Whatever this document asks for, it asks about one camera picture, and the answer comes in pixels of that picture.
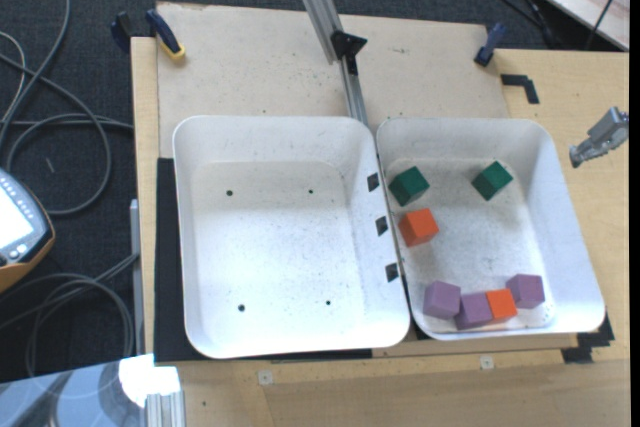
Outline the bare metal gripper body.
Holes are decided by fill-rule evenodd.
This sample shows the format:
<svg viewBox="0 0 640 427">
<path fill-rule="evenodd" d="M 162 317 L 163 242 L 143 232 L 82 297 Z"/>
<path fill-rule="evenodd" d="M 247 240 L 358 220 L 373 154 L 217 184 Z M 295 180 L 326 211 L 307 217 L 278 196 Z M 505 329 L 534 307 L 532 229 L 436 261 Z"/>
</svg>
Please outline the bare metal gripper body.
<svg viewBox="0 0 640 427">
<path fill-rule="evenodd" d="M 618 147 L 628 138 L 629 116 L 617 107 L 611 107 L 588 131 L 594 147 Z"/>
</svg>

